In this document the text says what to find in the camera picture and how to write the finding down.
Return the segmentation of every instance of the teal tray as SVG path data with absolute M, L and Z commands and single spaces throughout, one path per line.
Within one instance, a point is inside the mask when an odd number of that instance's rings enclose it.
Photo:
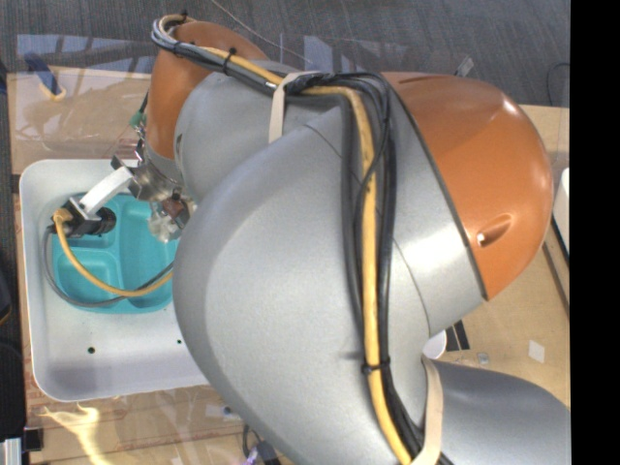
M 99 279 L 123 290 L 133 290 L 151 279 L 174 260 L 177 240 L 163 243 L 147 227 L 151 209 L 147 202 L 131 195 L 117 195 L 106 207 L 116 214 L 116 226 L 101 235 L 69 239 L 77 259 Z M 51 259 L 58 287 L 81 302 L 111 299 L 114 294 L 101 290 L 83 277 L 69 262 L 58 236 L 52 237 Z M 76 308 L 109 314 L 137 314 L 164 308 L 172 300 L 172 280 L 146 294 L 126 298 L 112 305 Z

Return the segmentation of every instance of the yellow tube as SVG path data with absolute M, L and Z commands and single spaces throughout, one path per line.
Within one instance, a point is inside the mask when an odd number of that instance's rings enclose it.
M 368 173 L 374 158 L 374 147 L 370 122 L 363 101 L 357 92 L 344 86 L 315 86 L 303 92 L 308 95 L 344 95 L 354 110 L 361 149 L 362 172 Z M 374 174 L 368 179 L 364 194 L 361 217 L 362 253 L 362 312 L 364 323 L 364 354 L 366 363 L 376 366 L 381 363 L 379 350 L 379 320 L 377 305 L 377 242 L 376 242 L 377 181 Z M 401 464 L 409 465 L 411 456 L 400 439 L 396 426 L 389 414 L 380 370 L 368 375 L 368 385 L 375 414 L 384 436 Z
M 94 276 L 84 265 L 80 263 L 78 258 L 74 255 L 74 252 L 71 250 L 69 246 L 69 242 L 67 241 L 67 235 L 65 235 L 65 229 L 63 227 L 65 222 L 71 220 L 71 214 L 66 211 L 64 208 L 59 208 L 52 215 L 52 220 L 54 226 L 56 228 L 56 232 L 58 234 L 58 241 L 60 242 L 60 246 L 65 252 L 65 255 L 69 259 L 69 262 L 76 268 L 76 270 L 88 279 L 91 283 L 93 283 L 98 288 L 105 290 L 114 295 L 127 296 L 127 297 L 138 297 L 148 295 L 149 293 L 154 292 L 164 284 L 166 284 L 172 278 L 172 271 L 162 277 L 160 280 L 154 282 L 150 286 L 139 290 L 121 290 L 119 288 L 115 288 L 110 284 L 105 283 L 98 277 Z

